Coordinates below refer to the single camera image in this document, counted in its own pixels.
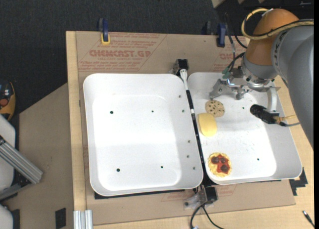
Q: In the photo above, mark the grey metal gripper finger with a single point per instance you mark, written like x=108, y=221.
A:
x=239, y=94
x=216, y=90

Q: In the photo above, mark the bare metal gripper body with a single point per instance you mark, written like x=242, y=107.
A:
x=258, y=83

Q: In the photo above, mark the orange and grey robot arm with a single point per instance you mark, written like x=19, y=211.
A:
x=294, y=56

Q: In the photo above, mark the brown chocolate chip biscuit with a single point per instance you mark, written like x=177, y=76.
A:
x=214, y=108

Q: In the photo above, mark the thin black and white rod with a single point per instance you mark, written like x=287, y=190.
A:
x=191, y=106

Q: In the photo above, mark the pale yellow bread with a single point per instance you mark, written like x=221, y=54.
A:
x=207, y=124

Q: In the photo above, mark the white plastic tray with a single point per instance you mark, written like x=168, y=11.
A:
x=249, y=143
x=139, y=136

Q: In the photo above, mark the yellow and red pizza slice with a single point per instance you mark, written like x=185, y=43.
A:
x=219, y=164

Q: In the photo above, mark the brown cardboard board red print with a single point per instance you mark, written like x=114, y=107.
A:
x=154, y=213

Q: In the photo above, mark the black cylinder on white bracket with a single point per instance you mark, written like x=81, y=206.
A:
x=264, y=114

